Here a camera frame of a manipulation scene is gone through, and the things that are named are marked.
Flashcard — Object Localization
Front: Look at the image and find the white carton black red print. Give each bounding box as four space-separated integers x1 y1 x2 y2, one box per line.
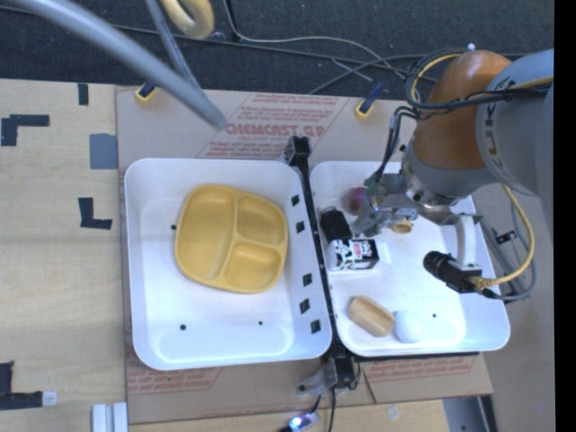
326 237 381 273

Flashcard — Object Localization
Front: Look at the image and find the yellow divided plate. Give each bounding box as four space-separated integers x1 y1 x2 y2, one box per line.
173 183 290 295

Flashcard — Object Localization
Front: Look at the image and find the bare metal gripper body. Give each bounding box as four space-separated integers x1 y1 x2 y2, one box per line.
371 173 456 230

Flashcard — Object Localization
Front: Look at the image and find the white egg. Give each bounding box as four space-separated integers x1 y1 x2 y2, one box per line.
393 310 426 345

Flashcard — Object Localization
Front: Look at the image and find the tan bread roll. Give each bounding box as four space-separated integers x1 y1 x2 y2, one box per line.
346 294 397 338

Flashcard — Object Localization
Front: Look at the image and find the white plastic tray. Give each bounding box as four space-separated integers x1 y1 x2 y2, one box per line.
123 157 334 372
309 159 512 358

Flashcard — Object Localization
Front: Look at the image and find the brown cardboard board red print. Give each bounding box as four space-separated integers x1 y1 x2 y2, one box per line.
115 85 495 425

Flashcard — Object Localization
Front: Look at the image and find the black cylinder on white bracket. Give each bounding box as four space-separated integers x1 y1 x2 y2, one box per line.
422 212 485 295

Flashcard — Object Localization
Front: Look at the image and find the purple round toy food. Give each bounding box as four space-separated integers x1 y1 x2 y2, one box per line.
345 186 371 213

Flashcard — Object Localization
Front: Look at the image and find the black can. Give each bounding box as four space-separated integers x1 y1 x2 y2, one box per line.
319 207 354 243

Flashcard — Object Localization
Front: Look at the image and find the black block with wires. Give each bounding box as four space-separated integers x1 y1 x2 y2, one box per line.
283 135 313 167
294 355 362 399

